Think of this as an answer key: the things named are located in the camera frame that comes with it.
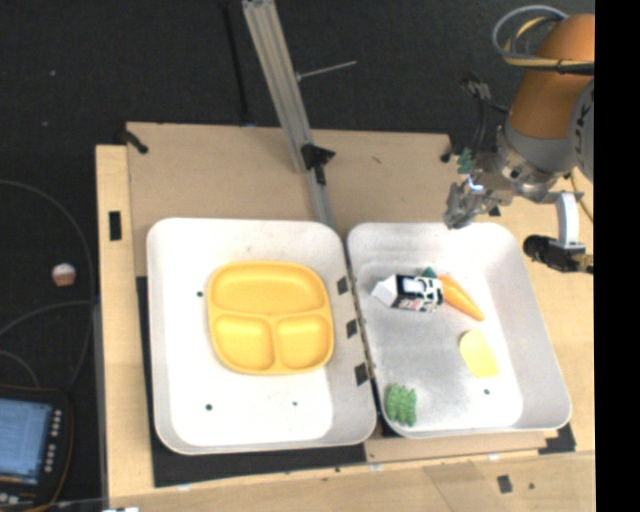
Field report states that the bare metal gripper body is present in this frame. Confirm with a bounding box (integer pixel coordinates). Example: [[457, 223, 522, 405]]
[[467, 147, 557, 205]]

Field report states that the orange carrot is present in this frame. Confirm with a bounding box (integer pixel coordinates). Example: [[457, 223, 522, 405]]
[[421, 266, 487, 323]]

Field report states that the white and black carton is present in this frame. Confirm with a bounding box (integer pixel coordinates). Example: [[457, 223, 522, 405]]
[[370, 272, 445, 314]]

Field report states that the pale yellow oval slice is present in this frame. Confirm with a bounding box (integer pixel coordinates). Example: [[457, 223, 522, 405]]
[[457, 328, 501, 380]]

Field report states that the white plastic tray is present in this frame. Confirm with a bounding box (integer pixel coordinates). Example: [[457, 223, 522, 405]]
[[145, 216, 378, 456], [345, 221, 573, 440]]

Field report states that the yellow divided plate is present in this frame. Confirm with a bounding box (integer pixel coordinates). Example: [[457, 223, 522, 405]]
[[206, 260, 336, 377]]

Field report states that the brown cardboard board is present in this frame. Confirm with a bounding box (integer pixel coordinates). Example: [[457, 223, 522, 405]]
[[124, 121, 562, 464]]

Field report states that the pink cupcake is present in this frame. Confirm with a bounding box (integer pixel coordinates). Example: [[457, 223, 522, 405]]
[[51, 262, 78, 288]]

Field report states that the black cylinder on white bracket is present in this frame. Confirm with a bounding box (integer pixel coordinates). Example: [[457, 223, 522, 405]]
[[522, 191, 594, 274]]

